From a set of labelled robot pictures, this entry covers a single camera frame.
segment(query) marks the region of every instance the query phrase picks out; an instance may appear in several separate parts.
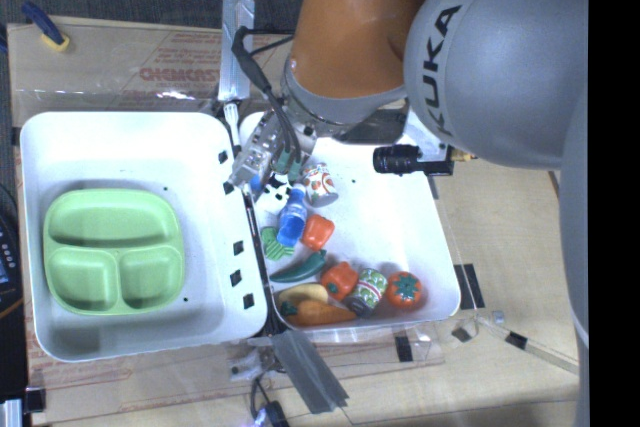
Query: toy cucumber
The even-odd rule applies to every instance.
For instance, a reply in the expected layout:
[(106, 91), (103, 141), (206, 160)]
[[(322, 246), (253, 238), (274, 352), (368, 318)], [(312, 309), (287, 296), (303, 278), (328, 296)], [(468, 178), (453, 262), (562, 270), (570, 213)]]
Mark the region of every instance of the toy cucumber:
[(327, 251), (325, 249), (316, 251), (301, 264), (276, 272), (269, 276), (269, 279), (276, 283), (295, 283), (296, 281), (307, 279), (322, 270), (325, 264), (324, 255), (326, 254)]

